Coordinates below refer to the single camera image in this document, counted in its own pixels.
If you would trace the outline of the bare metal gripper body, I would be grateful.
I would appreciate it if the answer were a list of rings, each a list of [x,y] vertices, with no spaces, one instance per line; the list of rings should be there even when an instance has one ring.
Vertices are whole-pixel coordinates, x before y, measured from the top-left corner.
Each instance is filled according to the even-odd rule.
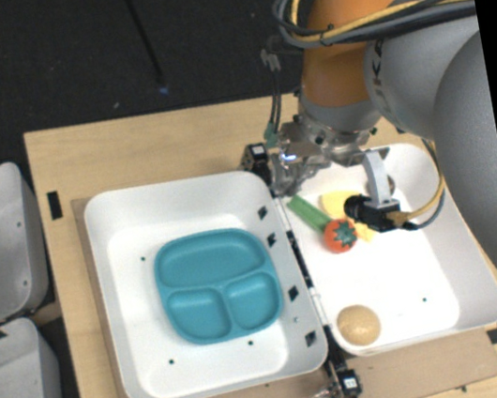
[[[279,163],[297,165],[302,161],[330,160],[333,164],[351,166],[363,160],[364,146],[375,132],[376,122],[362,130],[338,130],[311,115],[294,116],[283,123],[278,135]]]

